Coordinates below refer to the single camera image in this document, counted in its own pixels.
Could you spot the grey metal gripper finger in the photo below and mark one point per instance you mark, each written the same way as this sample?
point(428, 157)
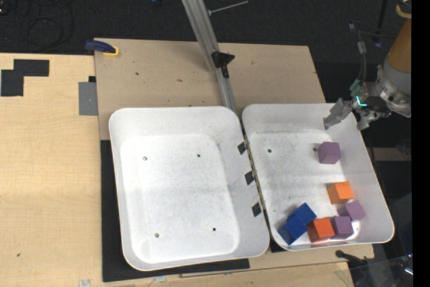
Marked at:
point(365, 120)
point(336, 113)

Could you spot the orange cube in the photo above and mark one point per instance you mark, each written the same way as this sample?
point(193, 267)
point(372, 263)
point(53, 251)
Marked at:
point(322, 229)
point(340, 193)

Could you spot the blue cube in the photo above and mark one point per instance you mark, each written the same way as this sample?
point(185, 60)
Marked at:
point(293, 229)
point(306, 212)

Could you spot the brown flat board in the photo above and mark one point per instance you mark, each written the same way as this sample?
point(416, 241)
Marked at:
point(161, 77)

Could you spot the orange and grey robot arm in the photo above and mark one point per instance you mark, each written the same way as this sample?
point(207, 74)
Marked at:
point(400, 50)

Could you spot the white plastic tray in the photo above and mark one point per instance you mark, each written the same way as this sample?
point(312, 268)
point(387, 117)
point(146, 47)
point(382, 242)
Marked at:
point(181, 198)
point(289, 171)

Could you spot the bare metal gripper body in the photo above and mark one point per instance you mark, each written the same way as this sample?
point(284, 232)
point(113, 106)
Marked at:
point(389, 98)

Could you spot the purple cube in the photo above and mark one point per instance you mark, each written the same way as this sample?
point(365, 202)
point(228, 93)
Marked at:
point(354, 210)
point(329, 153)
point(342, 227)

